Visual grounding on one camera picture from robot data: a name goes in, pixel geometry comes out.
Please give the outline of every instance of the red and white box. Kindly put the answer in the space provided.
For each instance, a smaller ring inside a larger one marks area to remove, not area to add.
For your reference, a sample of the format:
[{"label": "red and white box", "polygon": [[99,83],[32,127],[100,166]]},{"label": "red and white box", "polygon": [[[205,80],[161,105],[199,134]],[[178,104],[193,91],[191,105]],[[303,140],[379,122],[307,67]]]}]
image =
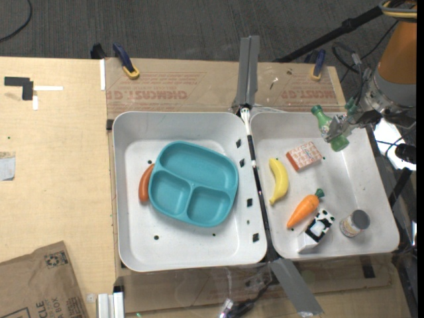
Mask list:
[{"label": "red and white box", "polygon": [[306,144],[293,148],[286,153],[286,157],[296,171],[300,171],[316,162],[321,161],[322,155],[318,148],[309,141]]}]

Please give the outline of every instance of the orange sausage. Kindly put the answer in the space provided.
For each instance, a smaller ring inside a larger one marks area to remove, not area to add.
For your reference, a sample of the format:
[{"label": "orange sausage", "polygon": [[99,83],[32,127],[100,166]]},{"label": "orange sausage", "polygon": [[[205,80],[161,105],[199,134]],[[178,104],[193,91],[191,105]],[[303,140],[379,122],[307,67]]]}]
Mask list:
[{"label": "orange sausage", "polygon": [[153,167],[154,164],[151,164],[141,176],[140,185],[138,186],[138,198],[140,198],[141,201],[148,201],[148,183],[152,175]]},{"label": "orange sausage", "polygon": [[310,215],[314,210],[317,209],[319,204],[319,198],[324,196],[322,189],[317,189],[315,194],[309,194],[303,198],[299,205],[295,208],[293,214],[291,215],[289,221],[287,222],[287,228],[290,229],[294,225],[298,224],[300,221],[304,220],[308,215]]}]

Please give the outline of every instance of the green bottle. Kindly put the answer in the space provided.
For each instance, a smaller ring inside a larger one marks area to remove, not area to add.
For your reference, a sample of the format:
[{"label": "green bottle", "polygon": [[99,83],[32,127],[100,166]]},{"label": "green bottle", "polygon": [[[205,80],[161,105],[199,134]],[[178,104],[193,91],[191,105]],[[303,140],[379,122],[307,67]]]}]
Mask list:
[{"label": "green bottle", "polygon": [[[324,114],[323,109],[320,105],[312,107],[311,112],[317,117],[318,128],[321,131],[321,135],[324,137],[329,132],[332,118]],[[340,134],[339,136],[336,136],[335,138],[331,139],[330,145],[333,151],[338,152],[346,148],[347,145],[349,145],[349,140],[347,140],[347,138],[343,134]]]}]

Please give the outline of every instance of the black and white toy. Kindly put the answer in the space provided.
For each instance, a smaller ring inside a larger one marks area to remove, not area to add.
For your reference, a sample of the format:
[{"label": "black and white toy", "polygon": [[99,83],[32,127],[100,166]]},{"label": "black and white toy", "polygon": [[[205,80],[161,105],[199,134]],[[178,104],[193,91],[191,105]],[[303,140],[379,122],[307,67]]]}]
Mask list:
[{"label": "black and white toy", "polygon": [[297,237],[298,253],[309,252],[317,246],[334,223],[334,217],[325,209],[320,209],[307,228]]}]

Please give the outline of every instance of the gray carpet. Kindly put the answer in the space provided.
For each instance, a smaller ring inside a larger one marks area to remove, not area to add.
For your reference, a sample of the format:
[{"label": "gray carpet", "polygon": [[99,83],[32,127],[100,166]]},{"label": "gray carpet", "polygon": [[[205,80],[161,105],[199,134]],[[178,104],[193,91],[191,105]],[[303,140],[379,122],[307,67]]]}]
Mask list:
[{"label": "gray carpet", "polygon": [[[239,59],[240,38],[260,36],[261,62],[292,53],[375,7],[381,0],[31,0],[28,26],[0,43],[0,56],[89,58],[94,43],[112,56],[120,42],[135,58]],[[0,38],[27,18],[25,0],[0,0]],[[381,16],[338,38],[361,55],[394,23]],[[388,37],[365,63],[377,64]],[[345,68],[327,50],[339,76]],[[344,93],[353,95],[358,77],[349,74]]]}]

